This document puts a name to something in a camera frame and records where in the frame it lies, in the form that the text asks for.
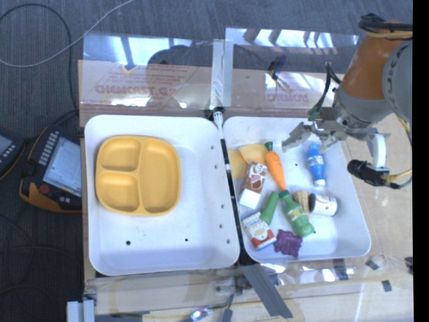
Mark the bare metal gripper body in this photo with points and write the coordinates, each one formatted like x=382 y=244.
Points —
x=348 y=123

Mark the yellow divided plate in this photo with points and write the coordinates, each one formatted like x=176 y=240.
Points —
x=137 y=174

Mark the black cylinder on white bracket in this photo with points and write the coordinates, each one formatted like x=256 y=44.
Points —
x=367 y=173

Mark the white plastic tray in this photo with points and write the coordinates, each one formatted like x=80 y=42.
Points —
x=194 y=186
x=338 y=237

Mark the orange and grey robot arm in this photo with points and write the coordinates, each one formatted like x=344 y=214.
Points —
x=367 y=76

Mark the brown and white carton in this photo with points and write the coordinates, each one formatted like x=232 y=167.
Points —
x=255 y=179

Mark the white can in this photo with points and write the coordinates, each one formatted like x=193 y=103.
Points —
x=325 y=205

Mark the purple grapes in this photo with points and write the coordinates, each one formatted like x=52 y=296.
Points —
x=288 y=243

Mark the brown cardboard board, red print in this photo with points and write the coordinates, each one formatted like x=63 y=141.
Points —
x=147 y=86

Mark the orange carrot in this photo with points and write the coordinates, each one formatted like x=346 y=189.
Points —
x=275 y=166

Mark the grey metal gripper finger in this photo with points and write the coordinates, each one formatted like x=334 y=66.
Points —
x=296 y=137
x=328 y=142

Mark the green cylinder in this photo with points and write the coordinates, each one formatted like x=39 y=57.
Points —
x=270 y=208

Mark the white and red carton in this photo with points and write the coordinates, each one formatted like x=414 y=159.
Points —
x=258 y=230

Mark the yellow flat slice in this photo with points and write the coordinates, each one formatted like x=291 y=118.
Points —
x=253 y=152

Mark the green bottle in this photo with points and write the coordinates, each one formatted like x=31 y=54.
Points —
x=297 y=216

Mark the blue bottle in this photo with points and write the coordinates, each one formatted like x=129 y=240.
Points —
x=315 y=163

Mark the brown ice cream cone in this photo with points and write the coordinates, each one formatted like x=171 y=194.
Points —
x=302 y=200

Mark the yellow bread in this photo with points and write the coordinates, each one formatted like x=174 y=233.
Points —
x=235 y=164

